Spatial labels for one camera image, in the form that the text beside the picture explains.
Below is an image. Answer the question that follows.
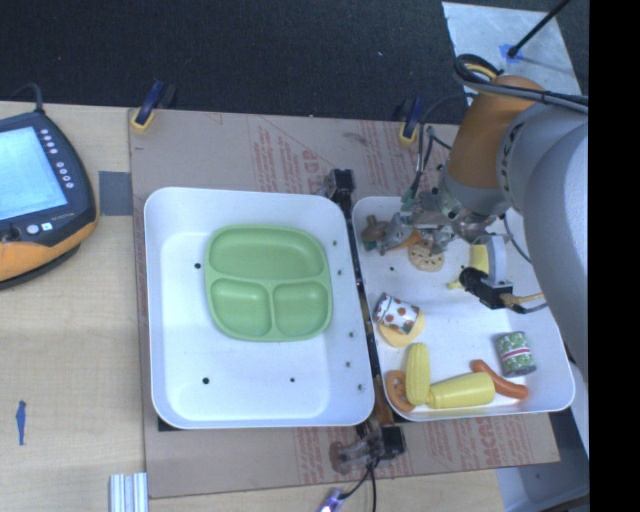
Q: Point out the white can with tomato print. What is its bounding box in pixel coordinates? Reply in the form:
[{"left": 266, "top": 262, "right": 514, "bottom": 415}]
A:
[{"left": 372, "top": 292, "right": 420, "bottom": 335}]

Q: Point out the yellow mustard bottle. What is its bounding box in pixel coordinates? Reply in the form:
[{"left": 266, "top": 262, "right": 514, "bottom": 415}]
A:
[{"left": 426, "top": 371, "right": 497, "bottom": 411}]

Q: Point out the orange sausage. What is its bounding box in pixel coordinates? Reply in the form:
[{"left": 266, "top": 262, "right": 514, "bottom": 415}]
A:
[{"left": 470, "top": 359, "right": 530, "bottom": 401}]

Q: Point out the thin black and white rod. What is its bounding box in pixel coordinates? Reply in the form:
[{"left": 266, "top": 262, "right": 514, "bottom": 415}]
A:
[{"left": 339, "top": 197, "right": 385, "bottom": 426}]

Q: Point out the black block with thin wires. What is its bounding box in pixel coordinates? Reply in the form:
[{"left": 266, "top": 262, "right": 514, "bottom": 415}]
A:
[
  {"left": 319, "top": 168, "right": 357, "bottom": 202},
  {"left": 372, "top": 424, "right": 407, "bottom": 459}
]

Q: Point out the yellow banana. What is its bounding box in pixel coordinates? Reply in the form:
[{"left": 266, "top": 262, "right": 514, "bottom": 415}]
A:
[{"left": 447, "top": 243, "right": 491, "bottom": 292}]

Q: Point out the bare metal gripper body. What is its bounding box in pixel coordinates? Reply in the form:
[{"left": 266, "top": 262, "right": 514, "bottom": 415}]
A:
[{"left": 399, "top": 189, "right": 496, "bottom": 246}]

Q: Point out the tan biscuit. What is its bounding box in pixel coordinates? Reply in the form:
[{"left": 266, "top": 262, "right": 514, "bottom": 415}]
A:
[{"left": 407, "top": 241, "right": 446, "bottom": 273}]

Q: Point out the green divided plate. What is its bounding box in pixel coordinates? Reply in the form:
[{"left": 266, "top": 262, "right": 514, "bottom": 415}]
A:
[{"left": 203, "top": 224, "right": 334, "bottom": 344}]

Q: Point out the orange pretzel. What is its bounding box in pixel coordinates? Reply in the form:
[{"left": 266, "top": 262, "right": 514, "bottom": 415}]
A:
[{"left": 385, "top": 369, "right": 416, "bottom": 414}]

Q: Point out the white plastic tray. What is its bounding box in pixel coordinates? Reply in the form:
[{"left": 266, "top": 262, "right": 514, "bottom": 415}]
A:
[
  {"left": 143, "top": 186, "right": 377, "bottom": 431},
  {"left": 351, "top": 195, "right": 577, "bottom": 423}
]

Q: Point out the brown toy mushroom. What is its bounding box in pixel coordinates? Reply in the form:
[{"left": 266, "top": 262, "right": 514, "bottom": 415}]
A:
[{"left": 360, "top": 214, "right": 389, "bottom": 252}]

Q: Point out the brown cardboard board red print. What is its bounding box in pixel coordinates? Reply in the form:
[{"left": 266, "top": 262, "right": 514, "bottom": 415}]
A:
[{"left": 127, "top": 107, "right": 562, "bottom": 500}]

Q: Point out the green pea can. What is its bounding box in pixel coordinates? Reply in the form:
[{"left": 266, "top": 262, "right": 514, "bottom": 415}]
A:
[{"left": 495, "top": 330, "right": 538, "bottom": 378}]

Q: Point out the yellow corn cob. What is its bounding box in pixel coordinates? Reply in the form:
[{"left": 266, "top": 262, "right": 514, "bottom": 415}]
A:
[{"left": 404, "top": 342, "right": 432, "bottom": 407}]

